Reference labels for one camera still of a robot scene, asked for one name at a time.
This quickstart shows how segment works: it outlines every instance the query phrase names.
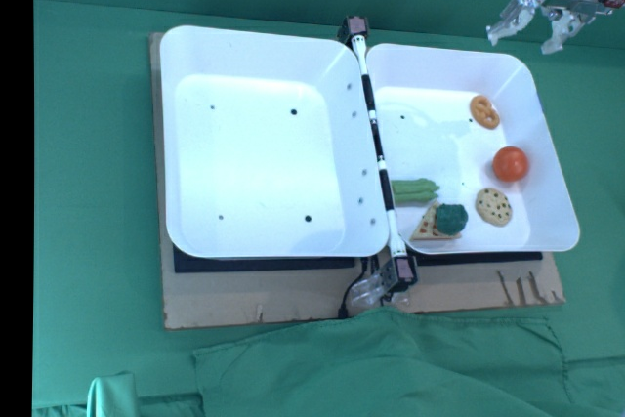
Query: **pizza slice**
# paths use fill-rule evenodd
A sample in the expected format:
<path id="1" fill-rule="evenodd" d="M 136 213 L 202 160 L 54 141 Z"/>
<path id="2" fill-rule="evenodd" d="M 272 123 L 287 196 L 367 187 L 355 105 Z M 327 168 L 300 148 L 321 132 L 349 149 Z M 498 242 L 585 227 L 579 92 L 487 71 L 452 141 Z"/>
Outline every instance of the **pizza slice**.
<path id="1" fill-rule="evenodd" d="M 437 228 L 437 209 L 440 202 L 435 202 L 430 205 L 426 213 L 421 218 L 419 226 L 410 236 L 410 240 L 452 240 L 460 238 L 460 233 L 456 233 L 453 236 L 444 234 L 438 231 Z"/>

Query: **tomato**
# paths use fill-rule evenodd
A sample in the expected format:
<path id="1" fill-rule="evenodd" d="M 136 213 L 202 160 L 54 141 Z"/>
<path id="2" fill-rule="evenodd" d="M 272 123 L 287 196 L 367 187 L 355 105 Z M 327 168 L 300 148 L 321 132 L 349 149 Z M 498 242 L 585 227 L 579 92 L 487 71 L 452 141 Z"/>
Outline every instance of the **tomato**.
<path id="1" fill-rule="evenodd" d="M 527 174 L 529 161 L 522 149 L 505 146 L 492 159 L 492 170 L 501 181 L 518 181 Z"/>

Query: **orange pretzel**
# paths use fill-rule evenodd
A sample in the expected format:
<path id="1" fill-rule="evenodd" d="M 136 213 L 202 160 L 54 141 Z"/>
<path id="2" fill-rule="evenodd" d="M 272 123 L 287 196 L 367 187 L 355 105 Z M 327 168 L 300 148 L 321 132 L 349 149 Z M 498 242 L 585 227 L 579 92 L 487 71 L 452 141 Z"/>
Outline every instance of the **orange pretzel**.
<path id="1" fill-rule="evenodd" d="M 471 114 L 479 125 L 486 129 L 494 129 L 499 125 L 499 115 L 486 96 L 478 95 L 471 100 Z"/>

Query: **green cloth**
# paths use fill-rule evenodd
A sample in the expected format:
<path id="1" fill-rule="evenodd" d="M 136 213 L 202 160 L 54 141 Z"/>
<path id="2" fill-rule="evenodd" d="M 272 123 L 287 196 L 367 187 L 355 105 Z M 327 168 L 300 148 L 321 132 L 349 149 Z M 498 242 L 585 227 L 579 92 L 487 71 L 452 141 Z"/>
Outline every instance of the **green cloth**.
<path id="1" fill-rule="evenodd" d="M 623 360 L 607 385 L 574 395 L 542 319 L 379 308 L 194 354 L 206 417 L 617 417 L 625 409 Z"/>

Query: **green beans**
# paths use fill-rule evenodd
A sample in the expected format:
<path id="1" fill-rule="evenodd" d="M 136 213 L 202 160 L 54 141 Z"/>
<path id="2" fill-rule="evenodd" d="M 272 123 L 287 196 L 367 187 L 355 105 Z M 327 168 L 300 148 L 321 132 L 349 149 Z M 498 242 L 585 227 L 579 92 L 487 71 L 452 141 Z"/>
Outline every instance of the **green beans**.
<path id="1" fill-rule="evenodd" d="M 414 180 L 392 180 L 391 189 L 395 203 L 428 202 L 435 199 L 438 186 L 426 178 Z"/>

